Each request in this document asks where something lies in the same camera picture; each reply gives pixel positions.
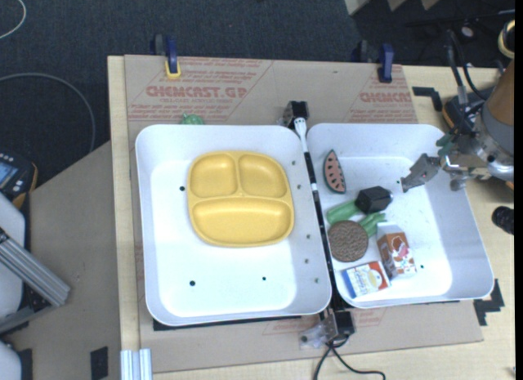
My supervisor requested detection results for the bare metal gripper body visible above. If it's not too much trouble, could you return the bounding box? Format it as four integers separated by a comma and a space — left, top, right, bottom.
438, 142, 515, 191

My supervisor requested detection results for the black rectangular block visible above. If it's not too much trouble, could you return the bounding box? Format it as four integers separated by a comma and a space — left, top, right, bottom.
354, 185, 395, 215

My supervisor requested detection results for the white plastic tray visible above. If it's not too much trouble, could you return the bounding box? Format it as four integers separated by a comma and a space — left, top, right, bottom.
134, 123, 333, 327
305, 122, 495, 311

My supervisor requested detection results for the green bean pod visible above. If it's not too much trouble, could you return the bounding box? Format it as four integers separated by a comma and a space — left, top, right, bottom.
325, 199, 361, 226
359, 212, 387, 238

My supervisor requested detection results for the brown and white carton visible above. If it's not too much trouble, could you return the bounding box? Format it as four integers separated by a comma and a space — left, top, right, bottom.
375, 225, 418, 281

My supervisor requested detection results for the red watermelon slice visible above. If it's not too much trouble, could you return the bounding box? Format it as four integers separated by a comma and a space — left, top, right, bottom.
323, 149, 347, 195

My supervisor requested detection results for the brown round biscuit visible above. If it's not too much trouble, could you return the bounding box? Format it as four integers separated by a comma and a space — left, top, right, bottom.
327, 219, 370, 263

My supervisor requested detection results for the thin black and white rod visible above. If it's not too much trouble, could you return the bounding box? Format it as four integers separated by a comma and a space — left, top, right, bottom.
293, 118, 341, 311

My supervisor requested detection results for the white orange and blue carton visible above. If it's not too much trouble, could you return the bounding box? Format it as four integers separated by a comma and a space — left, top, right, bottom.
341, 260, 391, 300

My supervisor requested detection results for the yellow divided plate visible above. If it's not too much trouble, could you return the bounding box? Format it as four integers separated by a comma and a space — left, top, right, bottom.
186, 150, 296, 248

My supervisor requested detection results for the brown cardboard board red print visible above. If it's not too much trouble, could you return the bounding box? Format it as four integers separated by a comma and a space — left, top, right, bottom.
123, 54, 485, 373

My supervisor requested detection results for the black cylinder on white bracket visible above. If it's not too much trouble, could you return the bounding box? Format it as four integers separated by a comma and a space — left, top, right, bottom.
487, 160, 515, 236

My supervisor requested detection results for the black block with thin wires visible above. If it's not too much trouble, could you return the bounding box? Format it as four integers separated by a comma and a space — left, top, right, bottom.
280, 100, 311, 128
299, 308, 356, 350

